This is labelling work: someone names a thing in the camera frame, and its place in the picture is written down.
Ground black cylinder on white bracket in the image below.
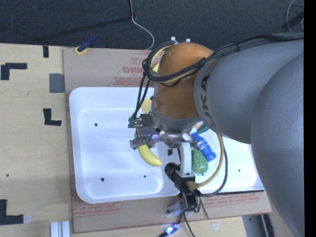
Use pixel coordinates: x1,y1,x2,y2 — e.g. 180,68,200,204
164,142,196,190

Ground blue and white bottle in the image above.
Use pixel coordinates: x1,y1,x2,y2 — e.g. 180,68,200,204
189,128,217,163

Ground white plastic tray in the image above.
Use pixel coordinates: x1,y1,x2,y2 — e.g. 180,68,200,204
192,129,265,193
69,86,181,204

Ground green grapes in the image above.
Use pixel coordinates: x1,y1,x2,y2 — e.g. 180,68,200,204
192,148,209,176

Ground brown cardboard board red print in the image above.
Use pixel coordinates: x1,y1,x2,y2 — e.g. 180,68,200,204
62,46,273,234

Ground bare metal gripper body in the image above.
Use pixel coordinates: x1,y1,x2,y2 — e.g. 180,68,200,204
136,113,190,148

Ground pale yellow rounded object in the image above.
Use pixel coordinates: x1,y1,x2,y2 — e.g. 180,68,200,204
140,98,153,115

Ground yellow banana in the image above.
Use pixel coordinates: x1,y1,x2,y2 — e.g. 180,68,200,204
137,143,163,167

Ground black block with thin wires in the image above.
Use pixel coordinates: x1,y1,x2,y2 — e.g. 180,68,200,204
179,190,198,211

